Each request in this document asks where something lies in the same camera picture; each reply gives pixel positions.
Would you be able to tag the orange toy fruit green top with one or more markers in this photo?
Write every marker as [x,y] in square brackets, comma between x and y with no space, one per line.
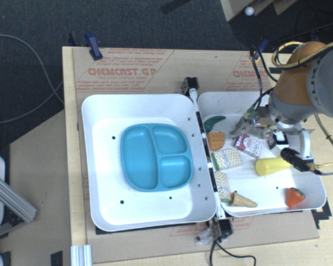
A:
[294,198]

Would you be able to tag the blue divided plate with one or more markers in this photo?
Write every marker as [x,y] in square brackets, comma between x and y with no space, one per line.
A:
[144,156]

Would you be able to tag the small black and red packet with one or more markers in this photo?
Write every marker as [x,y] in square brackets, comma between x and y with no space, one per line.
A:
[274,140]

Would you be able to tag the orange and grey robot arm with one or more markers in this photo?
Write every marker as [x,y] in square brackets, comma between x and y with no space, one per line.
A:
[299,84]

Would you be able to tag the brown cardboard board red print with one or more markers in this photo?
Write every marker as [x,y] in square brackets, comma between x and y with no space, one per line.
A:
[144,71]

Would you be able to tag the thin black and white rod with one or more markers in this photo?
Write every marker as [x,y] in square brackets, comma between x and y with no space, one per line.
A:
[208,159]

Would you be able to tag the black cylinder on white bracket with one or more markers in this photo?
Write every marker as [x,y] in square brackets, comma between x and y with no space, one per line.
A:
[294,158]

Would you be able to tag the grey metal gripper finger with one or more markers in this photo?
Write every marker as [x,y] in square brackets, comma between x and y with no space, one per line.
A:
[261,133]
[240,127]

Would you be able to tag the tan toy ice cream cone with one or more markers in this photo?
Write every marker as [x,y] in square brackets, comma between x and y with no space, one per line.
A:
[242,200]

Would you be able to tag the red and white carton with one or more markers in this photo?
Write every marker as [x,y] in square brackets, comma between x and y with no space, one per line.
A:
[248,145]

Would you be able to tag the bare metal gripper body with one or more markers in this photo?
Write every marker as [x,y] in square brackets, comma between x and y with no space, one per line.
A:
[266,119]

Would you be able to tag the yellow patterned white packet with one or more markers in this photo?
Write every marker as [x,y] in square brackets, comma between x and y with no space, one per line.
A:
[222,184]

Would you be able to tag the white plastic tray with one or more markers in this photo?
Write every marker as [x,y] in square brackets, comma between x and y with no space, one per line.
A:
[269,187]
[105,159]

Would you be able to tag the yellow toy cylinder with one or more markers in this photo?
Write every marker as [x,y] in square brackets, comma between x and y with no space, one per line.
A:
[270,166]

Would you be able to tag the orange toy waffle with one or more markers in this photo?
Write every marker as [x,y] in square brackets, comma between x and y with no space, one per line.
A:
[216,141]

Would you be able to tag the yellow patterned packet green edge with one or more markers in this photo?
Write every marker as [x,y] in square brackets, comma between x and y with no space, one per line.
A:
[227,158]

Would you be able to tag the green toy leaf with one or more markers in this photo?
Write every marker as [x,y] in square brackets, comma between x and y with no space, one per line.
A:
[211,122]

